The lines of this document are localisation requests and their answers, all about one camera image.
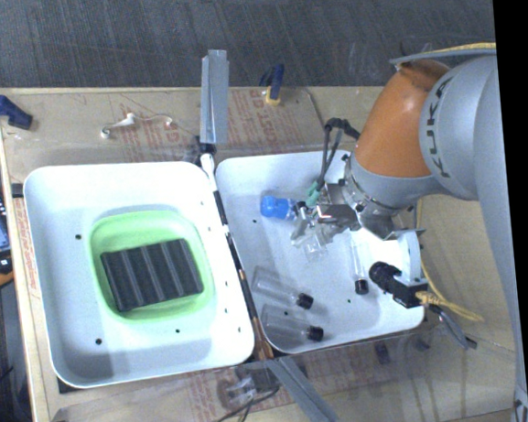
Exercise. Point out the white plastic tray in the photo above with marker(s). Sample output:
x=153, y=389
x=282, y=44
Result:
x=68, y=278
x=337, y=309

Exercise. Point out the black ribbed rectangular block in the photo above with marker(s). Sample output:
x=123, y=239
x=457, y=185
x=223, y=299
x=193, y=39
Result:
x=152, y=275

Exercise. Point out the green divided plate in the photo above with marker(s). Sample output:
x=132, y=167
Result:
x=109, y=228

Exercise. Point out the brown cardboard board red print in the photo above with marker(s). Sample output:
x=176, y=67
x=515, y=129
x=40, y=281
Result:
x=155, y=127

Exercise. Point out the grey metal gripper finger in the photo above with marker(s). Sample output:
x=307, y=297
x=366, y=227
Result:
x=306, y=211
x=301, y=230

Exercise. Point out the clear bottle with blue cap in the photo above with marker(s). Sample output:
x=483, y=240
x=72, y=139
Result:
x=273, y=207

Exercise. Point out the thin black and white rod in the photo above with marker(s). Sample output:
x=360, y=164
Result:
x=230, y=240

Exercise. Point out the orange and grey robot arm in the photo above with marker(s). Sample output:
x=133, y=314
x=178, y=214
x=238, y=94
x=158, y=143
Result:
x=459, y=133

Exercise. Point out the thin clear bottle black cap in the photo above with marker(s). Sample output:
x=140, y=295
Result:
x=360, y=284

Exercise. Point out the clear bottle with black cap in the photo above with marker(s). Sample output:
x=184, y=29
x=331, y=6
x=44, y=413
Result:
x=275, y=287
x=288, y=325

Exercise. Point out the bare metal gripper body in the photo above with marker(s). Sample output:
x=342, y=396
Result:
x=337, y=210

